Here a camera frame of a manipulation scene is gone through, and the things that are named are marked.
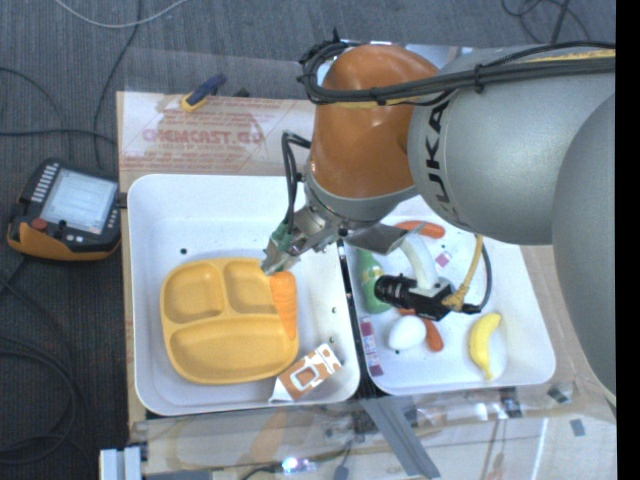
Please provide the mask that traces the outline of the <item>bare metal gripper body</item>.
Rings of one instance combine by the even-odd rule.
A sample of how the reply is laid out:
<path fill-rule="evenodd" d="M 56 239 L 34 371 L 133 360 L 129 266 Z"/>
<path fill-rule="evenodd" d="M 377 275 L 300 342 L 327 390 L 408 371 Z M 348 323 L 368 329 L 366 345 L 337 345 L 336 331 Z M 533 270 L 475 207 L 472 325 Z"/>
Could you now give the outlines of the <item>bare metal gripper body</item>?
<path fill-rule="evenodd" d="M 308 251 L 320 251 L 335 242 L 348 220 L 324 208 L 303 206 L 287 216 L 271 233 L 268 259 L 298 258 Z"/>

